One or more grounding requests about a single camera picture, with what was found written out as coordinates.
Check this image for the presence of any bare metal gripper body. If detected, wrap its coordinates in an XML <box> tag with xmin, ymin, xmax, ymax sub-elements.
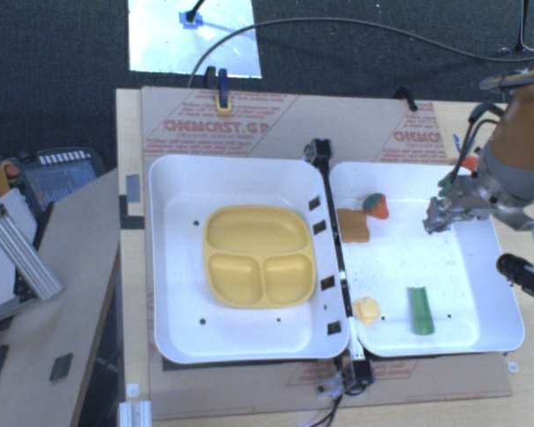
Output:
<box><xmin>444</xmin><ymin>174</ymin><xmax>503</xmax><ymax>224</ymax></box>

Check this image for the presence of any white plastic tray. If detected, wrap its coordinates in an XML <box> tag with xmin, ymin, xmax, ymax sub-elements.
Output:
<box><xmin>148</xmin><ymin>154</ymin><xmax>352</xmax><ymax>366</ymax></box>
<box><xmin>328</xmin><ymin>161</ymin><xmax>527</xmax><ymax>359</ymax></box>

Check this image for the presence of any red toy strawberry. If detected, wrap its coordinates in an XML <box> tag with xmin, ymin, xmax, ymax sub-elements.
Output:
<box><xmin>361</xmin><ymin>192</ymin><xmax>391</xmax><ymax>221</ymax></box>

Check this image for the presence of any brown toy toast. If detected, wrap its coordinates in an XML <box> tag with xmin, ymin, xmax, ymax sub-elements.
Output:
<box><xmin>336</xmin><ymin>207</ymin><xmax>371</xmax><ymax>245</ymax></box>

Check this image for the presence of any green toy celery stick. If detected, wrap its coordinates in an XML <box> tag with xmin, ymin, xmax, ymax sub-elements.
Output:
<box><xmin>405</xmin><ymin>286</ymin><xmax>436</xmax><ymax>335</ymax></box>

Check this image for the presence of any thin black and white rod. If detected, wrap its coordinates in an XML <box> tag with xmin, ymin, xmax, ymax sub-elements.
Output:
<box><xmin>319</xmin><ymin>157</ymin><xmax>367</xmax><ymax>365</ymax></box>

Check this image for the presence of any pale yellow toy food piece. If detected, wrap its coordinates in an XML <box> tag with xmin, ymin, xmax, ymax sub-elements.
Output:
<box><xmin>352</xmin><ymin>296</ymin><xmax>381</xmax><ymax>327</ymax></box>

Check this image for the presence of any yellow divided plate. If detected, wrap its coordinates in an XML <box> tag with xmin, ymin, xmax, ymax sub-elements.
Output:
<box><xmin>202</xmin><ymin>204</ymin><xmax>318</xmax><ymax>310</ymax></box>

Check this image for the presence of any brown cardboard board red print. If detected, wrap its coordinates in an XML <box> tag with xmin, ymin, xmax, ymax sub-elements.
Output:
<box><xmin>140</xmin><ymin>85</ymin><xmax>514</xmax><ymax>422</ymax></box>

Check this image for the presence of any black cylinder on white bracket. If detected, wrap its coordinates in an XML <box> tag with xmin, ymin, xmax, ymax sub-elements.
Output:
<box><xmin>496</xmin><ymin>221</ymin><xmax>534</xmax><ymax>301</ymax></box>

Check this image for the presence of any black block with thin wires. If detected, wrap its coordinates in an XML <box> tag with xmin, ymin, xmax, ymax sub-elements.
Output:
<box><xmin>340</xmin><ymin>357</ymin><xmax>376</xmax><ymax>395</ymax></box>
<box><xmin>303</xmin><ymin>137</ymin><xmax>335</xmax><ymax>165</ymax></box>

